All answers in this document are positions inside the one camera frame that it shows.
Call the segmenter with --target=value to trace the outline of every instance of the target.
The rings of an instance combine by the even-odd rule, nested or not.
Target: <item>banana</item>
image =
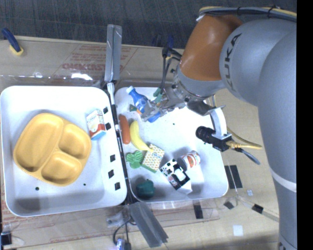
[[[135,120],[130,125],[130,138],[132,144],[139,150],[147,150],[153,152],[153,149],[149,148],[147,144],[141,139],[139,135],[139,125],[138,121]]]

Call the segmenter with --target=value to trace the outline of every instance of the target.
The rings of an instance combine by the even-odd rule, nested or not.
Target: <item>blue bottle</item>
[[[144,108],[145,105],[147,104],[147,97],[142,95],[142,94],[138,94],[136,89],[133,86],[130,86],[128,89],[126,89],[126,92],[132,96],[132,98],[134,99],[134,104],[135,107],[142,113],[144,113]]]

